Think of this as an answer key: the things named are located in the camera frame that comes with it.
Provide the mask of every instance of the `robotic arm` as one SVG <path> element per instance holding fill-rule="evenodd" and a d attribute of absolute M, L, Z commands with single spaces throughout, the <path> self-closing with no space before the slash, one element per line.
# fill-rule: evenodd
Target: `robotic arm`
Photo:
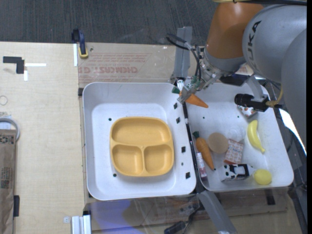
<path fill-rule="evenodd" d="M 282 85 L 285 105 L 307 147 L 307 0 L 213 1 L 219 5 L 201 56 L 200 76 L 184 85 L 178 101 L 184 103 L 191 94 L 219 79 L 232 85 L 249 84 L 253 95 L 236 95 L 238 105 L 262 112 L 278 107 L 278 102 L 269 101 L 268 95 L 262 94 L 254 75 L 261 76 Z M 187 42 L 183 44 L 191 49 Z M 251 77 L 235 74 L 244 63 L 254 71 Z"/>

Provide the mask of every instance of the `yellow divided plate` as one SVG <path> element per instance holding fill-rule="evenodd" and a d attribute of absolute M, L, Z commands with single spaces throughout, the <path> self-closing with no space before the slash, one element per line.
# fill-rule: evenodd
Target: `yellow divided plate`
<path fill-rule="evenodd" d="M 127 176 L 158 176 L 169 172 L 175 152 L 169 126 L 153 117 L 124 117 L 110 131 L 115 169 Z"/>

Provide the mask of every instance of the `lemon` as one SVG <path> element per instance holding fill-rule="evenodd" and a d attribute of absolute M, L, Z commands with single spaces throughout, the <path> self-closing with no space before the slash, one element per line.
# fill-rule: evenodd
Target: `lemon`
<path fill-rule="evenodd" d="M 268 185 L 272 182 L 272 174 L 265 169 L 256 170 L 253 177 L 259 185 Z"/>

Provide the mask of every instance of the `blue clamp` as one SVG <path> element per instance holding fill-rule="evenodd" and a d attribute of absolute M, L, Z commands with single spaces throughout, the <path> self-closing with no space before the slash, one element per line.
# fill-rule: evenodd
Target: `blue clamp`
<path fill-rule="evenodd" d="M 72 42 L 76 43 L 79 42 L 78 53 L 80 58 L 87 58 L 88 57 L 88 50 L 86 49 L 85 42 L 84 42 L 84 34 L 82 30 L 74 29 L 72 32 Z"/>

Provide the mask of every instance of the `banana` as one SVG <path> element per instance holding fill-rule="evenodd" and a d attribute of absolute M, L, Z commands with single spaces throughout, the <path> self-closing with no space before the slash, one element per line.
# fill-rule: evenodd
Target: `banana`
<path fill-rule="evenodd" d="M 259 149 L 262 153 L 264 153 L 265 149 L 261 145 L 261 141 L 258 137 L 257 133 L 258 120 L 254 119 L 252 122 L 248 124 L 247 136 L 250 144 Z"/>

